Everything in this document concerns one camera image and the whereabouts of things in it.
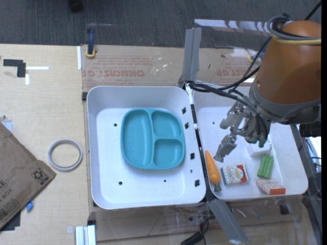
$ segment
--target blue plate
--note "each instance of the blue plate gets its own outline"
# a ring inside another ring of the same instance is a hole
[[[132,109],[123,118],[121,149],[124,159],[136,168],[174,168],[185,155],[182,124],[168,111]]]

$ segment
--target brown paper bag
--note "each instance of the brown paper bag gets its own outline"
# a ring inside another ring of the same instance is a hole
[[[55,176],[0,122],[0,229]]]

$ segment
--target gray carpet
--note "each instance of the gray carpet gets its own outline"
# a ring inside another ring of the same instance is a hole
[[[320,0],[81,0],[73,13],[68,0],[0,0],[0,43],[80,45],[87,24],[100,28],[98,44],[183,47],[185,30],[194,19],[267,21],[288,13],[304,19]],[[321,23],[321,7],[311,20]],[[205,46],[259,49],[264,38],[222,34],[203,38]]]

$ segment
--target wooden surface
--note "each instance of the wooden surface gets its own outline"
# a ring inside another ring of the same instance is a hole
[[[12,119],[12,132],[39,160],[47,164],[53,142],[63,138],[83,148],[82,163],[73,171],[56,171],[56,178],[34,200],[33,209],[22,210],[20,227],[0,232],[0,245],[74,244],[68,226],[85,226],[89,216],[82,78],[75,46],[0,44],[0,115]],[[16,77],[16,67],[3,66],[3,59],[20,59],[27,66],[48,66],[30,71],[30,85]],[[77,160],[69,145],[53,153],[62,166]],[[301,196],[286,199],[294,221],[245,226],[249,244],[317,244]],[[192,233],[111,240],[99,244],[180,244]],[[208,231],[208,244],[231,244],[220,230]]]

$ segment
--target tape roll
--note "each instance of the tape roll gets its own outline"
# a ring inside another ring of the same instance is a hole
[[[67,166],[67,167],[59,166],[56,163],[54,163],[52,160],[52,151],[54,150],[54,148],[57,147],[58,145],[64,144],[64,143],[68,143],[68,144],[75,146],[77,148],[77,150],[79,151],[79,158],[78,158],[77,162],[75,162],[73,165]],[[81,146],[76,141],[71,140],[71,139],[62,139],[62,140],[55,141],[48,150],[48,160],[49,160],[50,165],[53,168],[60,170],[62,172],[68,172],[72,169],[75,169],[81,163],[82,157],[83,157],[83,151],[82,151]]]

